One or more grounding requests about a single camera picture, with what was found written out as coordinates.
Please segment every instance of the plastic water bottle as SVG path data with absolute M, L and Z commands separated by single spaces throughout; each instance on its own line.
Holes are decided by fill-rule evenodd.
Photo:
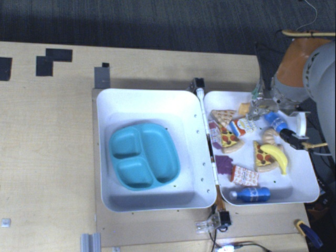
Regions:
M 278 133 L 282 129 L 288 129 L 287 123 L 274 112 L 269 112 L 268 114 L 264 115 L 264 118 Z
M 241 200 L 245 203 L 266 202 L 269 200 L 271 193 L 266 187 L 247 187 L 240 192 L 231 191 L 231 200 Z

